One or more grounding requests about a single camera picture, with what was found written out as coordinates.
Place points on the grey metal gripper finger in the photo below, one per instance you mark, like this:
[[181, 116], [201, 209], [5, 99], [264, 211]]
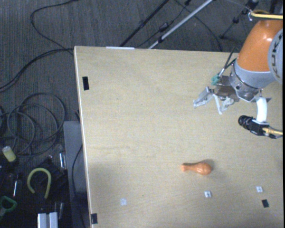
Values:
[[224, 104], [204, 96]]

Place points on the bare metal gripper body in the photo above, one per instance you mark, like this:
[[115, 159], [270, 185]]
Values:
[[228, 89]]

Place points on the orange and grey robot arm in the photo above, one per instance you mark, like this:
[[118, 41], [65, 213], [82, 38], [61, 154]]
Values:
[[254, 46]]

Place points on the pale wooden board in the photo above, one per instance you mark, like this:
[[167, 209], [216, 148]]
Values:
[[145, 117]]

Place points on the orange toy chicken drumstick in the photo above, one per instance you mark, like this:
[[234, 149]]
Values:
[[200, 168]]

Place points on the silver tripod leg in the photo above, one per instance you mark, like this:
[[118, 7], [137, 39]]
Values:
[[190, 15]]

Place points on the black and silver tripod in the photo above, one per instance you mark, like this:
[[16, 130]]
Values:
[[251, 2]]

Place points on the black tripod leg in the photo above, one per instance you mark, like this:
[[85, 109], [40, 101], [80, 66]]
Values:
[[152, 15]]

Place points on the pale yellow small bottle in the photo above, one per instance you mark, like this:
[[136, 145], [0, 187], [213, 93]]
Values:
[[9, 154]]

